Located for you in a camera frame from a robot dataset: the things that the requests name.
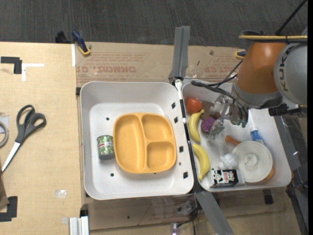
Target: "black scissors handle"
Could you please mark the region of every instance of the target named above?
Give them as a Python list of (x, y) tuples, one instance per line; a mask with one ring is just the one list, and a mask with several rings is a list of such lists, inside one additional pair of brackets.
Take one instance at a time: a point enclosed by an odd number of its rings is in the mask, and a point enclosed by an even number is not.
[[(30, 108), (30, 111), (25, 116), (24, 123), (20, 124), (21, 115), (28, 108)], [(38, 125), (35, 125), (35, 122), (39, 119), (42, 120), (42, 122), (39, 123)], [(46, 123), (47, 123), (47, 121), (45, 119), (45, 116), (41, 113), (35, 113), (34, 106), (32, 106), (30, 104), (25, 105), (24, 107), (22, 107), (20, 109), (20, 111), (18, 112), (18, 115), (16, 117), (16, 125), (18, 127), (18, 135), (15, 139), (15, 142), (22, 144), (24, 142), (24, 140), (30, 134), (32, 134), (34, 131), (36, 131), (40, 128), (43, 128), (46, 125)]]

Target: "scissor blade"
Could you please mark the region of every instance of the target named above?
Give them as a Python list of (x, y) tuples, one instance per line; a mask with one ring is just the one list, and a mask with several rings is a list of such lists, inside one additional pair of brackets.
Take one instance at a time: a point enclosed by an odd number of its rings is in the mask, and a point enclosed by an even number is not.
[(9, 165), (9, 163), (11, 162), (12, 158), (14, 157), (15, 153), (18, 151), (19, 147), (20, 147), (20, 143), (15, 142), (13, 145), (12, 150), (9, 153), (8, 158), (6, 159), (3, 167), (2, 167), (2, 172), (4, 172), (4, 170), (7, 168), (7, 166)]

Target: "can lid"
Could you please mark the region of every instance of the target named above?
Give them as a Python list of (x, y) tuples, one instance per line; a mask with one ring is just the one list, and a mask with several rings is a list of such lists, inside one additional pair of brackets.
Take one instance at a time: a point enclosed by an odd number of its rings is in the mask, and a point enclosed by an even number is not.
[(250, 132), (257, 131), (257, 130), (258, 130), (258, 128), (252, 127), (252, 128), (250, 129)]

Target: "wooden table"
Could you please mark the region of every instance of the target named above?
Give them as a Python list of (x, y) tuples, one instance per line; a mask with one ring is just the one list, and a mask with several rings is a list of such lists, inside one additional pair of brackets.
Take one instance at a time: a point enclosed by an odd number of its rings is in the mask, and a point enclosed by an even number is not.
[[(20, 74), (13, 74), (12, 64), (0, 64), (0, 112), (9, 115), (9, 139), (0, 148), (1, 163), (14, 144), (16, 115), (22, 106), (32, 104), (47, 119), (46, 127), (25, 141), (2, 175), (7, 196), (18, 197), (18, 209), (16, 218), (0, 223), (1, 235), (67, 235), (68, 224), (63, 221), (79, 217), (82, 206), (79, 121), (71, 46), (1, 43), (0, 56), (45, 65), (26, 68), (26, 81), (22, 81)], [(57, 190), (66, 190), (66, 197), (55, 196)], [(234, 210), (227, 219), (235, 234), (300, 234), (290, 199), (285, 194), (281, 199), (284, 209), (279, 212), (237, 217)], [(214, 233), (203, 216), (195, 223), (197, 232)], [(193, 234), (191, 224), (186, 224), (181, 234)], [(157, 235), (168, 234), (169, 229), (165, 224), (91, 234)]]

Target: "yellow banana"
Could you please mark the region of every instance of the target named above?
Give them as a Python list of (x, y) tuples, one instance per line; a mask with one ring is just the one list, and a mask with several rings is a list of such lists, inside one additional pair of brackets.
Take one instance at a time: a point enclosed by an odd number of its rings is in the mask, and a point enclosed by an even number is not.
[(200, 162), (200, 171), (198, 173), (198, 178), (201, 181), (202, 177), (209, 172), (210, 160), (207, 152), (198, 144), (193, 144), (192, 149), (195, 155), (198, 157)]
[(190, 119), (188, 121), (188, 129), (189, 129), (190, 137), (196, 142), (200, 142), (200, 134), (198, 132), (198, 122), (200, 119), (200, 115), (203, 112), (204, 112), (204, 109), (200, 110), (199, 112), (191, 114)]

